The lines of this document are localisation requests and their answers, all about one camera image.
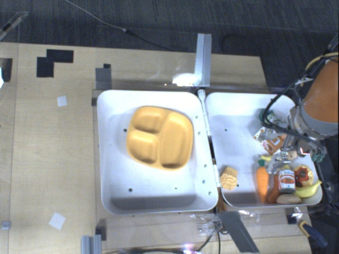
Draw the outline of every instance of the banana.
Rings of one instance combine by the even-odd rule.
[[[315,194],[318,185],[321,183],[322,182],[318,180],[315,184],[309,186],[296,187],[296,191],[293,194],[301,198],[311,197],[312,195]]]

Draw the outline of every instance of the toy carrot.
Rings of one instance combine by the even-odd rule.
[[[280,196],[279,192],[279,180],[278,174],[274,175],[274,186],[269,196],[267,197],[267,203],[276,203],[276,199]]]
[[[265,160],[258,161],[260,168],[256,171],[256,182],[258,185],[258,191],[260,200],[262,203],[266,202],[267,188],[269,186],[269,174],[264,167]]]

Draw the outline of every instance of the white square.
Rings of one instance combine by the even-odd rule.
[[[62,107],[62,106],[66,106],[66,105],[67,105],[67,98],[66,98],[66,96],[58,97],[58,106]]]
[[[58,229],[58,230],[61,230],[61,228],[63,227],[64,225],[64,222],[65,222],[66,218],[63,217],[61,214],[58,214],[58,213],[54,213],[54,215],[52,216],[51,220],[49,221],[49,224]]]

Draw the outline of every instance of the label on can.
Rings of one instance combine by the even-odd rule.
[[[291,169],[282,169],[278,173],[279,192],[294,193],[296,191],[295,173]]]

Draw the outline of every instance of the wooden table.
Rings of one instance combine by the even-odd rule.
[[[45,57],[47,49],[74,50],[74,62],[55,63],[54,78],[37,78],[37,57]],[[0,216],[1,221],[8,217],[12,221],[9,235],[0,233],[0,246],[4,246],[0,251],[7,253],[8,245],[10,254],[79,253],[81,236],[93,235],[96,227],[91,106],[95,68],[111,64],[113,86],[114,81],[126,80],[161,83],[173,72],[192,72],[195,54],[0,43],[0,57],[12,57],[17,65],[11,83],[14,93],[6,89],[6,96],[0,97],[0,151],[6,155],[6,159],[0,158]],[[211,64],[212,83],[266,85],[258,57],[212,55]],[[66,96],[66,106],[58,106],[61,96]],[[4,102],[10,101],[15,101],[15,113],[8,114]],[[13,155],[6,154],[11,149]],[[49,225],[55,212],[66,218],[60,230]],[[302,218],[310,222],[305,208],[303,212]],[[286,224],[283,211],[254,215],[244,222],[261,253],[310,253],[307,238],[296,225]],[[175,240],[165,240],[162,235],[176,222],[152,217],[157,217],[154,223],[147,216],[111,217],[116,240],[103,246],[172,245]],[[197,236],[189,216],[174,219],[178,236],[191,234],[189,243],[196,245],[205,240]],[[221,253],[238,253],[229,235],[221,239]],[[204,253],[217,253],[215,240],[205,246]]]

